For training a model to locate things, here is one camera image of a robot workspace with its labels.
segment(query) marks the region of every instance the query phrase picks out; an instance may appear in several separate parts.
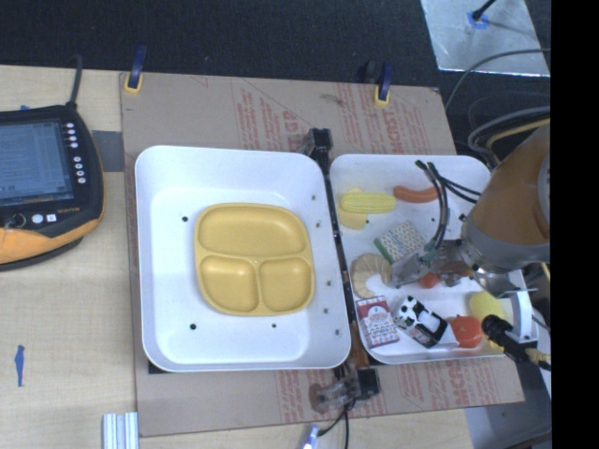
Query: cardboard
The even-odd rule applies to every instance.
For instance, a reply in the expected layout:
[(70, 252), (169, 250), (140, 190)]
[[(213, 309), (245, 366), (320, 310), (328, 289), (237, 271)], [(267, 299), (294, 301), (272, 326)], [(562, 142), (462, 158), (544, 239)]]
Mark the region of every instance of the cardboard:
[[(121, 75), (123, 88), (125, 74)], [(127, 230), (139, 433), (142, 437), (331, 420), (310, 405), (314, 384), (333, 371), (165, 373), (141, 345), (134, 164), (146, 148), (203, 146), (296, 151), (312, 127), (329, 128), (331, 156), (455, 154), (443, 102), (432, 88), (392, 86), (388, 107), (375, 85), (145, 74), (138, 94), (121, 90)], [(381, 393), (350, 417), (420, 413), (523, 401), (504, 356), (376, 366)]]

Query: yellow corn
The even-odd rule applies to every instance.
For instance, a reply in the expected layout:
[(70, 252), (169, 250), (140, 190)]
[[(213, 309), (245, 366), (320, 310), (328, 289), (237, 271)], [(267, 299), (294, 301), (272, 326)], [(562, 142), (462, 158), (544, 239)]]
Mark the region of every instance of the yellow corn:
[(387, 193), (348, 192), (342, 195), (339, 206), (354, 213), (387, 213), (395, 208), (396, 198)]

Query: white tray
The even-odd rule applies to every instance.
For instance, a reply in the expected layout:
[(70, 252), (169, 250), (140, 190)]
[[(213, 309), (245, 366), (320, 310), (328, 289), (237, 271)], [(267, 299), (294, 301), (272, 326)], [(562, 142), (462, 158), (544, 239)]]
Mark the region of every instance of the white tray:
[[(289, 152), (155, 146), (135, 165), (143, 347), (167, 371), (324, 369), (351, 338), (322, 172)], [(219, 312), (197, 287), (194, 223), (219, 203), (292, 210), (314, 254), (314, 297), (275, 316)]]
[[(433, 162), (442, 176), (469, 187), (482, 191), (489, 181), (489, 170), (478, 160), (468, 156), (429, 156), (429, 155), (375, 155), (346, 154), (336, 158), (330, 168), (330, 180), (335, 201), (338, 203), (342, 194), (353, 187), (364, 192), (381, 192), (391, 194), (396, 185), (415, 190), (426, 189), (431, 183), (424, 172), (415, 164), (416, 160), (424, 163)], [(450, 221), (446, 231), (447, 239), (460, 236), (461, 214), (468, 214), (471, 203), (448, 192)], [(397, 201), (394, 211), (382, 214), (370, 214), (364, 229), (351, 229), (340, 225), (341, 241), (347, 266), (350, 268), (354, 259), (364, 253), (379, 253), (374, 246), (374, 239), (404, 221), (410, 221), (425, 241), (434, 234), (439, 220), (439, 203), (415, 204)], [(411, 295), (421, 301), (431, 311), (443, 318), (457, 315), (468, 315), (468, 299), (474, 292), (483, 291), (481, 287), (467, 278), (453, 287), (439, 283), (432, 289), (423, 289), (418, 283), (406, 284), (399, 289), (384, 285), (378, 276), (372, 276), (367, 285), (378, 296), (387, 299), (392, 309), (400, 300)], [(511, 305), (502, 300), (505, 318), (512, 322)], [(466, 357), (482, 357), (502, 355), (499, 349), (492, 348), (483, 340), (474, 349), (427, 349), (400, 333), (401, 340), (385, 346), (372, 348), (371, 356), (385, 364), (402, 364), (421, 361), (456, 359)], [(360, 332), (364, 347), (366, 341)]]

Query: yellow plate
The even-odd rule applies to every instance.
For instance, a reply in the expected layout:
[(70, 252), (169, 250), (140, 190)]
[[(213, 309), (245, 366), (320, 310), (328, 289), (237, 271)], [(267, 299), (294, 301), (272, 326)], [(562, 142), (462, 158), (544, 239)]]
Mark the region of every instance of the yellow plate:
[(287, 314), (312, 300), (314, 261), (308, 232), (286, 208), (210, 206), (197, 217), (194, 249), (199, 289), (218, 311)]

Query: table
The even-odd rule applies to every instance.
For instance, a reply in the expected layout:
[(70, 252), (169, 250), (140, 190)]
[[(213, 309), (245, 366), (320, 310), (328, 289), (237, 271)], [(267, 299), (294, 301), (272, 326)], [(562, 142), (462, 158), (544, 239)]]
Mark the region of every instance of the table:
[[(62, 104), (74, 70), (0, 66), (0, 110)], [(79, 111), (121, 132), (119, 72), (85, 70)], [(0, 428), (11, 448), (101, 446), (105, 413), (136, 410), (124, 175), (106, 173), (106, 213), (74, 250), (0, 272)], [(22, 386), (14, 357), (24, 349)], [(304, 424), (142, 438), (141, 448), (297, 448)], [(319, 447), (343, 447), (339, 424)], [(464, 410), (350, 421), (350, 447), (472, 447)]]

